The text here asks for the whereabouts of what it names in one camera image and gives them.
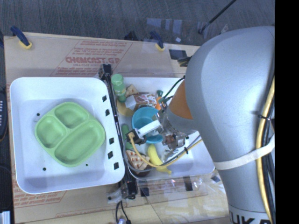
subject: gray carpet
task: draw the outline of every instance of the gray carpet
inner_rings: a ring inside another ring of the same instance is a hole
[[[202,45],[228,30],[275,24],[275,0],[237,0],[209,26],[197,30],[232,0],[0,0],[0,30],[10,28],[58,35],[124,39],[134,31],[148,39],[153,28],[166,43]],[[0,50],[0,86],[5,87],[5,60]],[[8,136],[0,143],[0,165],[10,168]]]

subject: green plate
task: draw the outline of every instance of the green plate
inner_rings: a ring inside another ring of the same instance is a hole
[[[65,102],[37,122],[35,136],[57,162],[74,167],[104,143],[106,133],[103,125],[85,108]]]

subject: yellow curved toy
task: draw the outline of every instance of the yellow curved toy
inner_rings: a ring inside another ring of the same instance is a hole
[[[161,159],[159,158],[159,156],[157,154],[156,147],[154,144],[151,144],[149,146],[148,156],[149,156],[149,160],[152,164],[155,164],[155,165],[163,164],[163,162],[161,161]],[[168,174],[171,174],[171,171],[169,169],[167,169],[166,167],[157,168],[157,171],[166,172]]]

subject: blue bowl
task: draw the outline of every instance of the blue bowl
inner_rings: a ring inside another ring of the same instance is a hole
[[[132,117],[132,127],[141,129],[142,127],[153,122],[152,117],[158,113],[159,110],[153,107],[141,107],[135,111]],[[149,144],[155,144],[163,141],[163,136],[160,134],[150,136],[146,135],[146,142]]]

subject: yellow cable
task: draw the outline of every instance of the yellow cable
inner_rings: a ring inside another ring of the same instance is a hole
[[[272,84],[271,84],[271,87],[269,90],[268,97],[266,99],[265,106],[263,108],[262,116],[267,117],[271,103],[273,101],[273,98],[274,98],[274,77],[272,80]],[[264,130],[265,124],[266,124],[266,120],[261,118],[258,130],[257,130],[257,135],[256,135],[256,149],[258,149],[262,146],[263,130]],[[256,166],[257,166],[257,176],[258,176],[258,182],[259,182],[259,186],[260,186],[260,192],[261,192],[263,204],[264,204],[264,207],[265,207],[265,210],[269,217],[270,222],[273,223],[272,216],[270,213],[269,203],[268,203],[268,199],[267,199],[267,194],[266,194],[266,190],[265,190],[266,189],[265,183],[264,183],[264,179],[263,179],[262,158],[258,158],[256,160]]]
[[[135,143],[134,143],[134,134],[133,133],[129,133],[128,137],[130,138],[131,144],[133,146],[134,151],[136,152],[136,154],[139,156],[139,158],[141,158],[142,161],[144,161],[145,163],[147,163],[148,165],[154,167],[154,168],[162,168],[162,167],[168,167],[169,165],[173,164],[174,162],[176,162],[177,160],[179,160],[181,157],[183,157],[187,151],[190,151],[193,147],[195,147],[197,144],[199,144],[202,140],[197,141],[194,145],[192,145],[189,149],[187,149],[187,151],[185,151],[185,153],[182,153],[179,157],[177,157],[177,159],[174,159],[173,161],[171,161],[170,163],[164,164],[164,165],[155,165],[152,164],[150,162],[148,162],[146,159],[144,159],[141,154],[138,152]]]

